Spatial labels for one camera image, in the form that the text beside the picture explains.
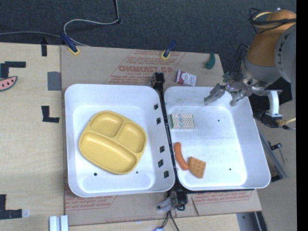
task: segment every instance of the cardboard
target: cardboard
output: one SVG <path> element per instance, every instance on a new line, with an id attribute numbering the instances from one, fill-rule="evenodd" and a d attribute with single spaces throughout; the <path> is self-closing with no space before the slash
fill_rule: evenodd
<path id="1" fill-rule="evenodd" d="M 147 85 L 155 72 L 165 74 L 165 90 L 179 85 L 175 83 L 178 70 L 197 76 L 196 86 L 213 87 L 222 82 L 223 71 L 218 55 L 214 67 L 206 69 L 210 54 L 171 52 L 170 58 L 163 61 L 161 51 L 79 48 L 80 54 L 74 56 L 66 46 L 61 46 L 62 97 L 70 85 L 77 83 Z M 62 100 L 66 152 L 64 98 Z M 65 214 L 69 216 L 70 225 L 162 219 L 166 216 L 164 212 L 157 212 L 155 206 L 166 199 L 165 192 L 81 198 L 70 191 L 67 177 L 65 182 Z M 261 210 L 256 190 L 192 193 L 188 194 L 188 199 L 184 211 L 176 210 L 177 217 Z"/>

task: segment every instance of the waffle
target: waffle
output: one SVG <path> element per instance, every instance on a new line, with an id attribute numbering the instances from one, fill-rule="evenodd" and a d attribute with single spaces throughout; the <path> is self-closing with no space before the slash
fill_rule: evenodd
<path id="1" fill-rule="evenodd" d="M 203 178 L 206 162 L 203 162 L 197 158 L 190 157 L 189 158 L 189 169 L 191 170 L 192 174 L 198 178 Z"/>

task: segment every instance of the yellow plate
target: yellow plate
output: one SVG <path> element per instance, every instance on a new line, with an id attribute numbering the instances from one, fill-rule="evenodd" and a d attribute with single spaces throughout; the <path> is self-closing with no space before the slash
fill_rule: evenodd
<path id="1" fill-rule="evenodd" d="M 137 123 L 112 111 L 95 114 L 79 138 L 81 154 L 114 174 L 131 172 L 144 152 L 147 136 Z"/>

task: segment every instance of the toy sausage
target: toy sausage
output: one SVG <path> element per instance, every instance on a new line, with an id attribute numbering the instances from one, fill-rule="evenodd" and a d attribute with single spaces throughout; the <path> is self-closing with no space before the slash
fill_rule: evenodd
<path id="1" fill-rule="evenodd" d="M 189 165 L 188 163 L 185 161 L 183 155 L 182 155 L 182 145 L 180 142 L 176 142 L 174 144 L 174 153 L 175 153 L 175 159 L 178 162 L 178 164 L 180 165 L 181 169 L 183 170 L 188 170 L 189 169 Z"/>

